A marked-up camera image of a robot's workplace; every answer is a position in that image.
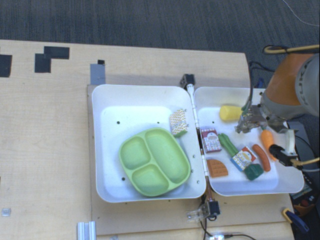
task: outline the green cucumber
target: green cucumber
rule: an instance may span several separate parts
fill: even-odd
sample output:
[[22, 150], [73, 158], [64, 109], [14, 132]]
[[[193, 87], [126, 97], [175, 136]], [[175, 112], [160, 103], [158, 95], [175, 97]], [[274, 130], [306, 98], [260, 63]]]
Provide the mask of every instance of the green cucumber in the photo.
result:
[[218, 138], [221, 145], [226, 149], [231, 157], [234, 157], [239, 152], [226, 134], [218, 134]]

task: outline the red sausage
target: red sausage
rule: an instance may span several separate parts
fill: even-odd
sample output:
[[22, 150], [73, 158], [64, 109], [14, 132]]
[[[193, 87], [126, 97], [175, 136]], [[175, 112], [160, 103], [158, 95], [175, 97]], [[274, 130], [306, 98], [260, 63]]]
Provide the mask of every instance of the red sausage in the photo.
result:
[[259, 156], [264, 171], [269, 172], [271, 170], [271, 166], [267, 154], [264, 152], [264, 150], [258, 144], [254, 144], [252, 146], [252, 150]]

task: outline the wooden table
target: wooden table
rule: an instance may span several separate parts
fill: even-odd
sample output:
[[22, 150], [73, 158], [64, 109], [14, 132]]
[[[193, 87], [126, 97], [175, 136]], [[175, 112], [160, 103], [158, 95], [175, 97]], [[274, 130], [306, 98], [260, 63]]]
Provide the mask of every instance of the wooden table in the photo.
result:
[[[43, 54], [44, 46], [69, 47], [69, 59], [52, 59], [51, 73], [35, 73], [35, 54]], [[12, 55], [10, 77], [0, 77], [0, 209], [11, 208], [10, 216], [0, 217], [0, 239], [76, 239], [77, 223], [93, 219], [90, 64], [105, 61], [108, 84], [177, 86], [183, 74], [195, 74], [196, 87], [249, 87], [242, 53], [0, 40], [0, 54]], [[223, 212], [219, 222], [208, 225], [211, 233], [294, 239], [281, 215], [284, 207], [292, 209], [288, 194], [216, 198]], [[131, 229], [139, 230], [122, 231], [124, 217], [115, 218], [114, 232], [110, 228], [97, 238], [203, 236], [200, 226], [186, 224], [184, 217], [166, 230], [155, 216], [152, 229], [132, 220]], [[228, 223], [234, 217], [240, 219]]]

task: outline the gray carpet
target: gray carpet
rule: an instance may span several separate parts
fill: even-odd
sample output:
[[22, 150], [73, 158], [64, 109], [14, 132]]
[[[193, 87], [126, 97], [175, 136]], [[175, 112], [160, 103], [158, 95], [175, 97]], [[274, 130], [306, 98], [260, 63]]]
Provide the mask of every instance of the gray carpet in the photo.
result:
[[[286, 2], [319, 25], [320, 0]], [[264, 55], [264, 46], [319, 38], [319, 27], [281, 0], [0, 0], [0, 39], [241, 52], [275, 69], [284, 56]], [[256, 70], [253, 82], [271, 76]], [[297, 120], [319, 156], [319, 118]]]

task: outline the white cable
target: white cable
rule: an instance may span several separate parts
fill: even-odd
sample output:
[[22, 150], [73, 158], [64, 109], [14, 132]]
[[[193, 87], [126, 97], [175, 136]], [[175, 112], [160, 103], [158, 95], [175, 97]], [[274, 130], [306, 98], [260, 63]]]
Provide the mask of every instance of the white cable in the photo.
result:
[[320, 168], [318, 169], [302, 169], [303, 172], [306, 172], [306, 173], [317, 173], [317, 172], [320, 172]]
[[282, 0], [282, 1], [285, 3], [285, 5], [290, 9], [290, 11], [293, 13], [293, 15], [294, 15], [300, 22], [302, 22], [302, 23], [304, 23], [304, 24], [307, 24], [307, 25], [310, 25], [310, 26], [320, 27], [320, 25], [311, 24], [311, 23], [305, 22], [305, 21], [303, 21], [302, 19], [300, 19], [300, 18], [295, 14], [294, 10], [290, 7], [290, 5], [289, 5], [285, 0]]

